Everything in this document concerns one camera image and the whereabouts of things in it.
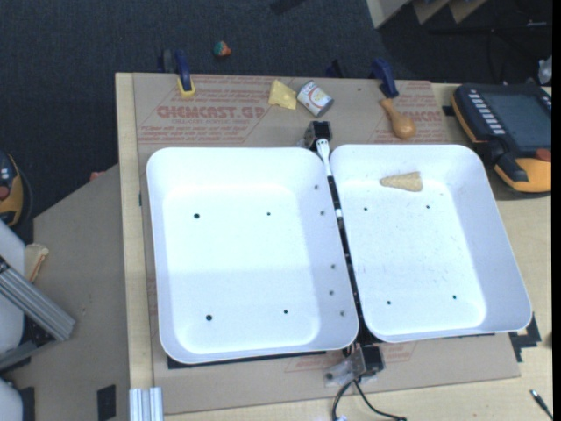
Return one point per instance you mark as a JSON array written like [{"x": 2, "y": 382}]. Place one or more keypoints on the green and orange toy food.
[{"x": 222, "y": 48}]

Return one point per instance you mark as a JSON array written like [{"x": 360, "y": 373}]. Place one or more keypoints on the tan toy sandwich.
[{"x": 35, "y": 259}]

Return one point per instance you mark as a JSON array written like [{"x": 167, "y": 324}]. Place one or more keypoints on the brown cardboard board red print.
[{"x": 245, "y": 384}]

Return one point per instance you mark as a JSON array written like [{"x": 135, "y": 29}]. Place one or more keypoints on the thin black and white rod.
[{"x": 339, "y": 217}]

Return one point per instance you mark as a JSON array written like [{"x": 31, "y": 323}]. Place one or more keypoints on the tan pizza slice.
[{"x": 405, "y": 181}]

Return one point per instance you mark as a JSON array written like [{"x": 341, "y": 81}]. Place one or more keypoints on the tan chicken drumstick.
[{"x": 401, "y": 123}]

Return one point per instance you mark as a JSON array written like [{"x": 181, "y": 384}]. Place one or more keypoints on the yellow cheese wedge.
[{"x": 282, "y": 96}]

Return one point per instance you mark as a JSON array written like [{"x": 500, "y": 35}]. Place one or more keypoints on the small white can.
[{"x": 314, "y": 98}]

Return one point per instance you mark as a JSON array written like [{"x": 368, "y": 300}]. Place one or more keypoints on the white plastic tray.
[
  {"x": 421, "y": 252},
  {"x": 245, "y": 257}
]

